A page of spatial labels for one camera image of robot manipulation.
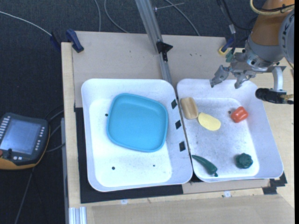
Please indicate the green toy broccoli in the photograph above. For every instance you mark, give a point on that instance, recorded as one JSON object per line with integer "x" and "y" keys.
{"x": 244, "y": 160}

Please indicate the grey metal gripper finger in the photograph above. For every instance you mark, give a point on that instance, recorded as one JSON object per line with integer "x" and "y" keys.
{"x": 218, "y": 76}
{"x": 240, "y": 80}

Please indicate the pale wood board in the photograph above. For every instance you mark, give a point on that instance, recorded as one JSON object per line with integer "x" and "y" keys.
{"x": 121, "y": 59}

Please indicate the yellow toy chip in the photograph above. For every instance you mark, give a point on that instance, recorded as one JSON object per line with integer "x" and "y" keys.
{"x": 209, "y": 122}

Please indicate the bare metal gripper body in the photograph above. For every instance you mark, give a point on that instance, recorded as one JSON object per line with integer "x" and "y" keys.
{"x": 247, "y": 63}

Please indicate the black cylinder on white bracket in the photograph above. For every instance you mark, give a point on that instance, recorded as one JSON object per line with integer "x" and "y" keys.
{"x": 273, "y": 90}

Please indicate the green toy chili pepper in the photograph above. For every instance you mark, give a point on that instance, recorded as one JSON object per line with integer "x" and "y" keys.
{"x": 206, "y": 164}

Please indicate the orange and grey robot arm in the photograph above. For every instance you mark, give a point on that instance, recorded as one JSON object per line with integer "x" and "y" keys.
{"x": 268, "y": 29}

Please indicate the orange toy bell pepper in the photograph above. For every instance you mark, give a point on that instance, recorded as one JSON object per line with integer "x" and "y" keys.
{"x": 239, "y": 114}

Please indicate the blue plate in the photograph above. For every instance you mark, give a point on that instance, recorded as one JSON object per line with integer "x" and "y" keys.
{"x": 137, "y": 122}

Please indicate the tan toy bread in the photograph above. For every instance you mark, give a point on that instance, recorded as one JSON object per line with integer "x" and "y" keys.
{"x": 189, "y": 108}

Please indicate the white plastic tray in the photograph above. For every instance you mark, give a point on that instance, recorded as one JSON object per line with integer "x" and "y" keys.
{"x": 130, "y": 162}
{"x": 224, "y": 146}

